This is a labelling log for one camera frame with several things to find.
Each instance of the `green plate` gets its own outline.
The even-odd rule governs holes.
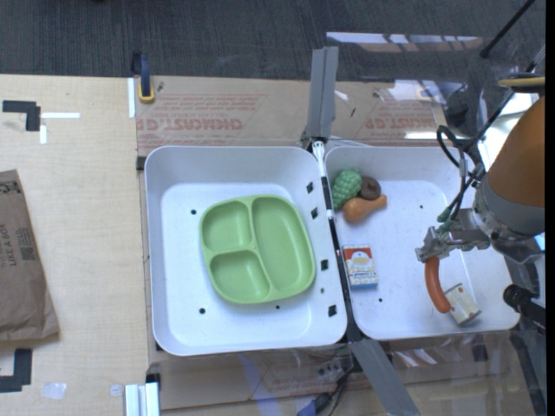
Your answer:
[[[200,220],[200,244],[212,285],[230,302],[284,299],[314,281],[308,233],[286,198],[246,196],[211,206]]]

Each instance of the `black round object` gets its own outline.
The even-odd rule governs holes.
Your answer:
[[[362,177],[362,188],[360,190],[360,197],[366,200],[376,200],[382,194],[382,187],[380,183],[373,177]]]

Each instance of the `white plastic tray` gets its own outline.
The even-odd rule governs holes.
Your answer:
[[[438,312],[429,298],[415,249],[460,186],[458,169],[439,147],[340,146],[327,153],[325,166],[330,185],[342,169],[358,168],[376,178],[388,197],[385,209],[358,224],[336,214],[341,245],[369,244],[379,276],[377,287],[350,291],[356,324],[365,335],[406,339],[509,329],[518,322],[519,315],[503,301],[511,277],[492,248],[453,250],[440,262],[442,288],[462,283],[482,311],[467,326]],[[472,205],[474,193],[467,190],[463,207]]]
[[[165,351],[221,354],[324,346],[341,339],[347,317],[312,155],[293,146],[163,146],[149,154],[145,180],[153,333]],[[283,196],[298,208],[317,273],[300,295],[238,305],[224,300],[210,283],[199,221],[211,205],[254,194]]]

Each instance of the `white can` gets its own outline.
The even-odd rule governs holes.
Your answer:
[[[454,287],[445,291],[445,296],[451,303],[451,316],[459,325],[469,323],[481,313],[476,302],[462,287],[462,283],[457,283]]]

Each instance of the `brown paper bag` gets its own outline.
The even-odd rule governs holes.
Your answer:
[[[0,341],[58,331],[19,175],[0,172]]]

